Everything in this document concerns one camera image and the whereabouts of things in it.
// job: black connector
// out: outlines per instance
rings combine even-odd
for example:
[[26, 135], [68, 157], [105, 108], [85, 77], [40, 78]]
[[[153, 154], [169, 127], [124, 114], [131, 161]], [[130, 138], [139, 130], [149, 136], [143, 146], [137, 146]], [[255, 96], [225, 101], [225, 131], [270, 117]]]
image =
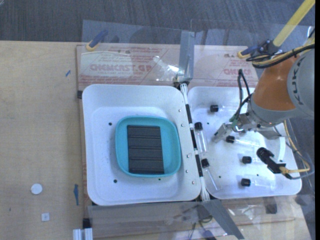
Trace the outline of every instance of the black connector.
[[267, 168], [274, 174], [280, 174], [280, 167], [286, 167], [285, 163], [276, 163], [275, 161], [273, 161], [271, 158], [273, 158], [275, 155], [264, 147], [260, 147], [256, 151], [256, 155], [261, 159], [262, 162], [267, 165]]

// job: blue mark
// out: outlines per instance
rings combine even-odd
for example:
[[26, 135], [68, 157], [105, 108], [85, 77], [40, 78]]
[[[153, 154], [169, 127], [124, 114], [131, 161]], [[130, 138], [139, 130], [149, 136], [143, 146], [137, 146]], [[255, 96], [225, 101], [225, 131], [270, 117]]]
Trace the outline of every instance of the blue mark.
[[73, 189], [76, 205], [79, 205], [79, 191], [78, 191], [78, 185], [74, 184], [74, 189]]

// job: yellow tube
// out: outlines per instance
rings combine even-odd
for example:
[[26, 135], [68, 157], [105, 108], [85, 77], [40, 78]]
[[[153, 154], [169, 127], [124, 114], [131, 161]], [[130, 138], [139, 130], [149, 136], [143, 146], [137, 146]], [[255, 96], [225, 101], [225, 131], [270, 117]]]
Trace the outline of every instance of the yellow tube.
[[281, 32], [273, 40], [276, 47], [280, 47], [291, 32], [295, 29], [296, 25], [306, 16], [309, 10], [315, 5], [316, 0], [304, 0], [298, 10], [292, 15], [287, 24], [283, 27]]

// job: wooden surface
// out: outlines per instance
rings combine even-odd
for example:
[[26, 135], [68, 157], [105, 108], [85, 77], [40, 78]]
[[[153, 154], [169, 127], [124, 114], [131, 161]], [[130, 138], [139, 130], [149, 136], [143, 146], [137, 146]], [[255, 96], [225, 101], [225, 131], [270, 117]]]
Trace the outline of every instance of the wooden surface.
[[[82, 227], [77, 45], [0, 41], [0, 240], [70, 240], [72, 230]], [[34, 183], [43, 186], [39, 195], [30, 191]], [[311, 239], [301, 208], [291, 201], [289, 206], [290, 220], [271, 217], [239, 228], [246, 239]], [[50, 214], [49, 221], [41, 221], [43, 213]]]

